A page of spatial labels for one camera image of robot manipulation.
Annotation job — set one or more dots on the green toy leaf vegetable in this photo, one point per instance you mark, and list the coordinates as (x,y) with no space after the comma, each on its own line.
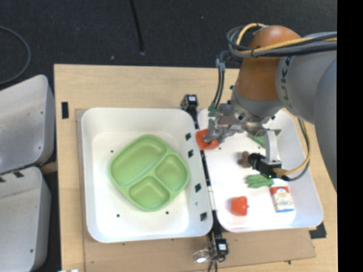
(258,140)

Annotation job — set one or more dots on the thin black and white rod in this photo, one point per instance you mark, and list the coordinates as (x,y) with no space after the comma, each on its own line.
(206,169)

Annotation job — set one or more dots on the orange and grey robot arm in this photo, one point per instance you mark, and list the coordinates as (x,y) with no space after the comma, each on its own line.
(297,84)

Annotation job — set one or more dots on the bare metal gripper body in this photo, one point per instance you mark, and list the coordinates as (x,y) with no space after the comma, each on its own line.
(231,122)

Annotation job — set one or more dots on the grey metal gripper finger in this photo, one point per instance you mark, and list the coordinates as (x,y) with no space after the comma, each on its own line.
(209,134)
(222,136)

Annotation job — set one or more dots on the brown toy mushroom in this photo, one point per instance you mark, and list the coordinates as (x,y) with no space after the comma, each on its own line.
(244,159)

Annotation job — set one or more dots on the green divided plate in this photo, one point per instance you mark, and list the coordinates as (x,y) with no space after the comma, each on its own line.
(141,163)

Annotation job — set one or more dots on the green toy pea pod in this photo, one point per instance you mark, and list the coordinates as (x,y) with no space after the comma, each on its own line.
(259,181)

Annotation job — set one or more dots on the orange red toy vegetable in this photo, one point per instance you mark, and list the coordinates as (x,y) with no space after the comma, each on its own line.
(238,206)
(202,142)

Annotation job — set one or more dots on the white plastic tray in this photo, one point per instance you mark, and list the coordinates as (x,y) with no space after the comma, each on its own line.
(227,177)
(102,180)

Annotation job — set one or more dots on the white and red carton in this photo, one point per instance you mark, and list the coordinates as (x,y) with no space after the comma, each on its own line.
(282,199)

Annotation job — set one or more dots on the black cylinder on white bracket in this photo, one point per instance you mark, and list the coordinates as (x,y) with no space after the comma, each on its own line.
(268,163)

